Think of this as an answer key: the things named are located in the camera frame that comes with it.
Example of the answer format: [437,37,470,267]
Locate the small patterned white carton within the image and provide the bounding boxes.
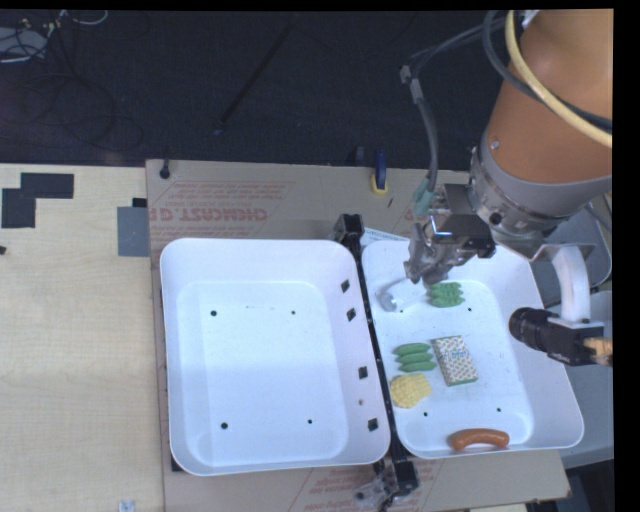
[430,334,480,388]

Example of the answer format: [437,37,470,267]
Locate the black cylinder on white bracket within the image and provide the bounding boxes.
[508,243,607,368]

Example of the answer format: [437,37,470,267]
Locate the black block with thin wires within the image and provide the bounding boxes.
[391,459,421,497]
[333,213,366,243]

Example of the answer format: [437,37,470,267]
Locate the green pea pods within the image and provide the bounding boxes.
[428,281,467,309]
[391,342,438,374]

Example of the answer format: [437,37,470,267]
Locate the orange sausage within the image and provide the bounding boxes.
[446,427,512,453]

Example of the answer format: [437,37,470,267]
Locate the clear plastic piece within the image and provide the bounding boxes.
[374,278,407,313]

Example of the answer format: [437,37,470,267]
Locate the brown cardboard board, red print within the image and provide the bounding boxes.
[144,158,573,512]

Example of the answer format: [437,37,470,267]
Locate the yellow corn piece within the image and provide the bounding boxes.
[388,373,433,410]

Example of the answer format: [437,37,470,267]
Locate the white plastic tray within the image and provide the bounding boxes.
[159,237,392,477]
[360,239,586,461]

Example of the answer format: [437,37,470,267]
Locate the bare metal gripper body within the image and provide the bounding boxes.
[428,183,498,262]

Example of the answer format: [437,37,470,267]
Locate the thin black rod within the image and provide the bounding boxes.
[348,233,407,467]

